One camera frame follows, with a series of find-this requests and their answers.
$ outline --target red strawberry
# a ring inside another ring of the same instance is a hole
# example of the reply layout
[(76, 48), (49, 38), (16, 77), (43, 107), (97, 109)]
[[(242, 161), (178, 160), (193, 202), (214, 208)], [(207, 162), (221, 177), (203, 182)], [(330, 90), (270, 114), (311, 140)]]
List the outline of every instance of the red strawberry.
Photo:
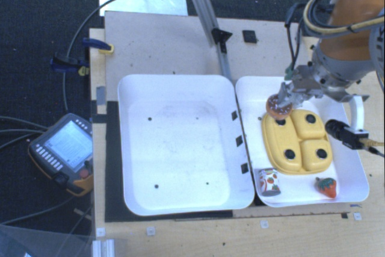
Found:
[(320, 179), (316, 178), (317, 187), (322, 194), (327, 197), (335, 198), (337, 196), (336, 187), (337, 182), (333, 178)]

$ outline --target black floor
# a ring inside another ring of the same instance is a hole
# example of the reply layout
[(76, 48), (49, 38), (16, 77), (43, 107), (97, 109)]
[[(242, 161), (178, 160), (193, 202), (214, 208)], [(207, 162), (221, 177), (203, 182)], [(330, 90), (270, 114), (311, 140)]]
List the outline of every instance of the black floor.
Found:
[[(295, 2), (308, 0), (212, 0), (218, 17), (283, 20)], [(52, 72), (49, 61), (65, 54), (78, 26), (98, 6), (98, 0), (0, 0), (0, 116), (17, 117), (41, 125), (53, 125), (64, 115), (62, 75)], [(194, 14), (188, 0), (189, 14)], [(99, 17), (89, 27), (102, 27)], [(80, 41), (74, 57), (85, 55)], [(89, 80), (68, 74), (69, 111), (90, 116)], [(0, 130), (25, 128), (0, 121)], [(0, 135), (0, 147), (20, 135)], [(70, 197), (37, 170), (27, 155), (26, 139), (0, 150), (0, 222), (55, 206)], [(79, 216), (74, 208), (89, 207), (90, 196), (71, 200), (66, 206), (14, 224), (24, 228), (69, 232)], [(88, 234), (84, 220), (76, 234)]]

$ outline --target tin can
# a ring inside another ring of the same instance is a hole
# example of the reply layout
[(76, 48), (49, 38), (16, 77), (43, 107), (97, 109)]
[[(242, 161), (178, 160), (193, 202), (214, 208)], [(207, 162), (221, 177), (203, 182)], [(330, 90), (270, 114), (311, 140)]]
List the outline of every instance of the tin can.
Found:
[(261, 169), (258, 174), (260, 192), (263, 196), (275, 196), (281, 193), (279, 189), (278, 173), (276, 169)]

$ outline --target wooden table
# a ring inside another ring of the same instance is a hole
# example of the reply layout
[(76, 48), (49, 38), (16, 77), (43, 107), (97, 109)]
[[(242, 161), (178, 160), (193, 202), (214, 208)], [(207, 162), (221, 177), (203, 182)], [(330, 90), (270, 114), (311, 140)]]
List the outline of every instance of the wooden table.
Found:
[[(259, 55), (248, 54), (230, 58), (235, 79), (250, 74), (250, 57), (269, 57), (273, 45), (285, 45), (283, 26), (276, 22), (220, 19), (220, 25), (245, 25), (256, 29), (259, 37)], [(276, 31), (264, 32), (266, 27)], [(104, 29), (91, 29), (90, 36), (104, 40)], [(315, 41), (305, 39), (309, 46)], [(229, 53), (235, 47), (229, 43)], [(91, 97), (97, 100), (97, 89), (106, 86), (106, 55), (91, 49)], [(285, 66), (271, 69), (283, 72)], [(369, 94), (365, 102), (365, 128), (374, 140), (384, 140), (384, 96), (375, 74), (370, 73), (362, 83), (349, 89), (350, 93)], [(103, 99), (97, 100), (97, 113), (106, 114)], [(356, 205), (334, 204), (311, 207), (269, 208), (253, 207), (239, 212), (233, 218), (215, 220), (156, 220), (145, 222), (105, 223), (105, 157), (106, 124), (93, 124), (94, 142), (94, 223), (98, 240), (115, 239), (117, 256), (384, 256), (385, 252), (385, 194), (384, 159), (361, 151), (360, 157), (368, 178), (369, 197)], [(155, 235), (147, 235), (154, 227)]]

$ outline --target white tray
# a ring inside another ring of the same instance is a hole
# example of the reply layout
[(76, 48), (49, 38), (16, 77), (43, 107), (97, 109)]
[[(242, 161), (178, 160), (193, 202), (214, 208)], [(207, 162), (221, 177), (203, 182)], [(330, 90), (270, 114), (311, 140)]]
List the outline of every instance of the white tray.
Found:
[[(262, 126), (259, 118), (266, 113), (266, 100), (277, 93), (282, 77), (245, 76), (236, 83), (236, 95), (241, 109), (242, 122), (254, 174), (258, 170), (272, 167), (263, 144)], [(319, 115), (324, 123), (336, 119), (349, 124), (342, 103), (327, 96), (304, 102), (302, 109)], [(330, 137), (333, 162), (322, 172), (312, 175), (278, 174), (281, 194), (271, 197), (257, 194), (268, 206), (283, 207), (330, 202), (360, 202), (369, 194), (369, 184), (363, 170), (358, 151), (345, 147), (340, 141)], [(332, 177), (337, 180), (337, 197), (329, 199), (315, 189), (315, 178)]]
[(132, 212), (215, 211), (252, 203), (230, 81), (217, 75), (129, 75), (120, 81), (118, 97), (123, 190)]

